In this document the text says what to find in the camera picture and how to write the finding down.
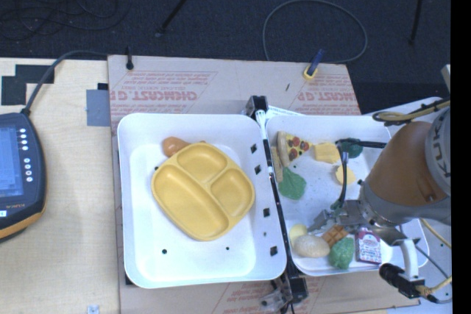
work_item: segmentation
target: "cardboard sheet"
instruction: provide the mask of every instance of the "cardboard sheet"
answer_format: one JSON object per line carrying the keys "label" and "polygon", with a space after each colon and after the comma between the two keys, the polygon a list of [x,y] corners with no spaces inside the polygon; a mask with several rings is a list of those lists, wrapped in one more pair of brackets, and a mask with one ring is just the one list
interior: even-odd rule
{"label": "cardboard sheet", "polygon": [[[266,313],[261,297],[270,282],[231,282],[147,290],[127,284],[122,239],[121,188],[116,127],[130,113],[241,113],[250,96],[266,96],[269,105],[306,115],[360,115],[344,65],[319,65],[313,81],[302,77],[306,63],[246,62],[177,57],[108,58],[115,178],[119,293],[123,314]],[[309,297],[296,314],[354,313],[410,306],[418,300],[400,295],[377,271],[306,277]]]}

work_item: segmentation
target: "dark green object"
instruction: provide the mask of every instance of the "dark green object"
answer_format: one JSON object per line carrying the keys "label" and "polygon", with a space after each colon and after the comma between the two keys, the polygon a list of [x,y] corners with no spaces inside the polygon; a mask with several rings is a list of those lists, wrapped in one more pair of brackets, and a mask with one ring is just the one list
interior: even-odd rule
{"label": "dark green object", "polygon": [[304,194],[306,181],[299,174],[296,174],[288,168],[283,168],[283,181],[278,185],[280,194],[286,198],[299,200]]}
{"label": "dark green object", "polygon": [[355,242],[353,238],[345,237],[334,243],[330,248],[329,263],[333,267],[347,270],[355,254]]}
{"label": "dark green object", "polygon": [[359,139],[348,139],[341,142],[341,150],[348,152],[348,158],[358,157],[363,151],[363,146],[356,144]]}

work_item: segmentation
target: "blue screen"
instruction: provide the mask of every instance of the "blue screen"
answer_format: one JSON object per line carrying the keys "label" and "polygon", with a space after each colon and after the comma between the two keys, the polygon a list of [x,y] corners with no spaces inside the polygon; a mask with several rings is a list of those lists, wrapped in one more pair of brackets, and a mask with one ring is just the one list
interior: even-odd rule
{"label": "blue screen", "polygon": [[0,198],[23,192],[16,128],[0,127]]}

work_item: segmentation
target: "pizza slice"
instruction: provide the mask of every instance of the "pizza slice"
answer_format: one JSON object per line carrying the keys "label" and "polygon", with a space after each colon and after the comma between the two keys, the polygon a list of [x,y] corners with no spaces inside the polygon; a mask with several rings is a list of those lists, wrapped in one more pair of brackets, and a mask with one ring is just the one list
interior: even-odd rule
{"label": "pizza slice", "polygon": [[278,154],[280,155],[280,160],[284,167],[290,166],[295,159],[300,157],[303,153],[306,153],[311,145],[310,142],[296,135],[278,131]]}

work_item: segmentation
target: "dark surface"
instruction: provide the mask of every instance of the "dark surface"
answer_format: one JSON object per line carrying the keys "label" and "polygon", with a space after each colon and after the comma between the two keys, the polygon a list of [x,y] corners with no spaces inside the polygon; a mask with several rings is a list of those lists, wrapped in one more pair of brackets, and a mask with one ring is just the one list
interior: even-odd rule
{"label": "dark surface", "polygon": [[156,37],[179,1],[2,0],[0,56],[130,47],[133,55],[305,64],[324,49],[324,63],[347,65],[363,113],[448,96],[440,71],[450,64],[451,0],[422,1],[412,44],[417,0],[187,0]]}

